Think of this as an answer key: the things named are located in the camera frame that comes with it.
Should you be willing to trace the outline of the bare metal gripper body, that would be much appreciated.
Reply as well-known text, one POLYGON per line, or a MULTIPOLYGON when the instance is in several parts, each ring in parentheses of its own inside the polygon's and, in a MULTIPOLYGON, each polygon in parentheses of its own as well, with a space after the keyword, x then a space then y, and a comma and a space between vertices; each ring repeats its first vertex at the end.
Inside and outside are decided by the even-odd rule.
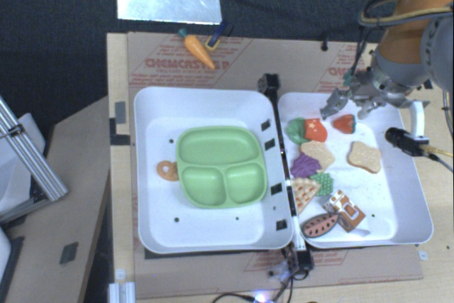
POLYGON ((353 101, 378 106, 390 104, 403 107, 413 89, 394 81, 379 67, 368 67, 363 72, 357 72, 350 83, 353 101))

